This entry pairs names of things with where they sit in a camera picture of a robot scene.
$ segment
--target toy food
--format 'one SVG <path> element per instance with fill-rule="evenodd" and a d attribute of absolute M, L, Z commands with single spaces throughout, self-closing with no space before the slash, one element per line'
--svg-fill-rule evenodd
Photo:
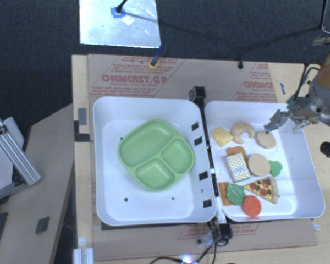
<path fill-rule="evenodd" d="M 270 164 L 270 173 L 273 176 L 280 175 L 280 172 L 282 170 L 282 165 L 278 161 L 269 161 Z"/>
<path fill-rule="evenodd" d="M 244 189 L 242 186 L 237 184 L 228 184 L 227 185 L 227 198 L 229 201 L 236 205 L 242 205 L 243 199 L 246 197 Z"/>
<path fill-rule="evenodd" d="M 248 132 L 249 138 L 255 136 L 255 131 L 253 127 L 245 122 L 236 122 L 231 128 L 231 134 L 233 136 L 233 141 L 237 144 L 243 144 L 243 140 L 240 138 L 242 133 Z"/>
<path fill-rule="evenodd" d="M 248 168 L 254 175 L 265 176 L 270 172 L 270 163 L 265 157 L 255 153 L 248 159 Z"/>
<path fill-rule="evenodd" d="M 233 139 L 233 136 L 221 127 L 214 129 L 210 132 L 210 134 L 214 137 L 216 143 L 218 143 L 220 147 L 226 145 L 228 142 L 231 142 Z"/>
<path fill-rule="evenodd" d="M 265 131 L 257 132 L 257 141 L 259 145 L 267 149 L 271 149 L 276 146 L 276 140 L 271 133 L 266 134 Z"/>
<path fill-rule="evenodd" d="M 249 173 L 247 164 L 241 152 L 226 157 L 226 161 L 228 163 L 230 175 L 233 182 L 238 182 L 251 177 L 251 174 Z"/>
<path fill-rule="evenodd" d="M 221 197 L 221 200 L 222 200 L 222 204 L 224 204 L 224 206 L 234 205 L 234 203 L 230 202 L 230 200 L 227 198 L 227 186 L 228 186 L 228 184 L 229 184 L 229 182 L 219 182 L 218 183 L 220 197 Z"/>
<path fill-rule="evenodd" d="M 272 204 L 277 203 L 279 193 L 274 177 L 268 177 L 249 183 L 247 185 L 244 185 L 243 188 L 262 197 L 263 199 L 271 202 Z"/>
<path fill-rule="evenodd" d="M 242 206 L 243 211 L 251 217 L 257 217 L 262 210 L 262 204 L 255 196 L 246 196 Z"/>
<path fill-rule="evenodd" d="M 226 153 L 228 156 L 234 155 L 239 152 L 242 153 L 244 160 L 245 160 L 246 164 L 248 165 L 248 158 L 247 158 L 246 151 L 244 150 L 244 148 L 242 148 L 241 146 L 237 146 L 237 147 L 228 147 L 226 149 Z"/>

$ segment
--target cardboard sheet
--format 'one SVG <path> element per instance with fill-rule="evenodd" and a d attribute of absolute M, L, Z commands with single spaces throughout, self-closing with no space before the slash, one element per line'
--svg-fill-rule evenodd
<path fill-rule="evenodd" d="M 89 55 L 89 105 L 91 138 L 94 136 L 92 106 L 103 96 L 184 98 L 194 86 L 205 86 L 206 103 L 212 100 L 277 102 L 268 65 L 220 60 L 162 58 L 149 70 L 149 57 Z M 94 145 L 91 144 L 93 235 L 96 261 L 200 254 L 197 243 L 208 232 L 207 224 L 155 227 L 108 227 L 96 213 Z M 316 245 L 309 219 L 236 223 L 233 238 L 218 251 L 287 248 Z"/>

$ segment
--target divided green plate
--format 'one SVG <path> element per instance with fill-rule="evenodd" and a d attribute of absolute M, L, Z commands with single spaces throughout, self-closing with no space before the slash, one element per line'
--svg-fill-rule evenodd
<path fill-rule="evenodd" d="M 145 188 L 163 191 L 194 165 L 186 140 L 167 122 L 151 119 L 127 134 L 118 145 L 122 165 Z"/>

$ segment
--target toy pizza slice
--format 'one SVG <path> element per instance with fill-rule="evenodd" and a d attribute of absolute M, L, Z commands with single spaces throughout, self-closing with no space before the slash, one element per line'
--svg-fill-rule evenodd
<path fill-rule="evenodd" d="M 277 203 L 279 197 L 277 184 L 274 177 L 267 177 L 258 181 L 249 183 L 243 186 L 244 189 L 250 191 L 257 196 L 271 202 L 272 204 Z"/>

